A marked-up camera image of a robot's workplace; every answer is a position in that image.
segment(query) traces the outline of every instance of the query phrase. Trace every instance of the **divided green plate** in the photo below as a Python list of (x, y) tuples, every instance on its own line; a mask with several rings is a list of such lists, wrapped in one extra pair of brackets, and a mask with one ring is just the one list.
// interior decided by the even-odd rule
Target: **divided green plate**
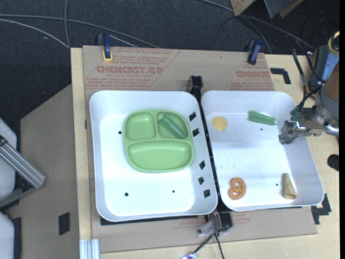
[[(174, 124), (184, 139), (162, 126), (162, 117)], [(188, 167), (194, 159), (192, 136), (186, 120), (167, 110), (142, 110), (131, 113), (123, 129), (129, 163), (142, 172), (172, 172)]]

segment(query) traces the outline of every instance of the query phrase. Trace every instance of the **table surface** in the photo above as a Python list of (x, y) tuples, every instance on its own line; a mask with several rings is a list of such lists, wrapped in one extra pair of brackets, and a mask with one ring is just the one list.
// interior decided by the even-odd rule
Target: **table surface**
[[(298, 69), (290, 55), (265, 55), (269, 68), (284, 68), (291, 80), (290, 85), (284, 84), (282, 76), (272, 76), (274, 89), (289, 94), (296, 103), (302, 97), (302, 87)], [(303, 70), (308, 72), (305, 57), (299, 57)], [(74, 108), (75, 157), (78, 188), (78, 215), (80, 240), (92, 239), (91, 205), (89, 198), (87, 137), (85, 130), (85, 96), (82, 49), (71, 49), (72, 87)], [(305, 106), (312, 106), (309, 99)], [(318, 168), (332, 212), (320, 216), (318, 233), (314, 235), (280, 237), (259, 240), (247, 240), (222, 243), (225, 258), (340, 258), (340, 192), (339, 172), (327, 165), (331, 154), (339, 154), (339, 140), (328, 134), (320, 137), (308, 137), (310, 150)], [(157, 248), (117, 253), (102, 253), (102, 259), (122, 258), (181, 258), (195, 250), (196, 246), (181, 246), (173, 248)], [(205, 245), (199, 252), (199, 258), (221, 258), (217, 244)]]

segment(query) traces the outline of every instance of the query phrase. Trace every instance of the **black fabric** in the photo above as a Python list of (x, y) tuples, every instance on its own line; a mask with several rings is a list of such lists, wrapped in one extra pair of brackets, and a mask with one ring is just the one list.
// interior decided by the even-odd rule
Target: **black fabric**
[[(231, 7), (230, 0), (209, 0)], [(63, 18), (65, 0), (0, 0), (0, 15), (38, 15)], [(244, 13), (274, 24), (318, 47), (339, 30), (340, 0), (304, 0), (287, 17), (270, 19), (263, 0)], [(69, 0), (67, 17), (89, 22), (143, 39), (167, 49), (243, 51), (260, 39), (245, 20), (197, 0)], [(49, 19), (12, 18), (34, 26), (66, 43), (64, 22)], [(252, 21), (275, 54), (291, 54), (292, 39), (284, 33)], [(98, 33), (91, 26), (68, 23), (71, 47), (93, 45)], [(138, 47), (136, 40), (110, 33)], [(112, 46), (128, 46), (111, 39)], [(264, 44), (262, 52), (269, 53)], [(70, 51), (41, 32), (0, 21), (0, 118), (13, 126), (40, 104), (71, 83)]]

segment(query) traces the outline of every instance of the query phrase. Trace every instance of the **brown pretzel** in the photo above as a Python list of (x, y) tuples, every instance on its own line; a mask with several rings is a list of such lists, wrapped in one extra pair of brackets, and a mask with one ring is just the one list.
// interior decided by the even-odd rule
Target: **brown pretzel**
[(229, 189), (229, 197), (233, 200), (241, 199), (247, 190), (246, 184), (244, 183), (243, 179), (241, 178), (233, 178), (230, 181), (231, 188)]

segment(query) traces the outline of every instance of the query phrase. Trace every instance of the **blue clamp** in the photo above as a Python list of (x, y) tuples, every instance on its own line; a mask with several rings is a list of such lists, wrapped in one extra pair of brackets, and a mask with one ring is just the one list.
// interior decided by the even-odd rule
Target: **blue clamp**
[(113, 53), (110, 46), (110, 38), (107, 33), (103, 34), (103, 45), (104, 45), (104, 50), (102, 51), (103, 61), (110, 63), (113, 60)]
[(263, 46), (263, 43), (260, 40), (256, 40), (254, 42), (251, 53), (249, 54), (248, 60), (247, 60), (249, 64), (255, 65), (255, 63), (257, 62), (258, 53), (262, 46)]

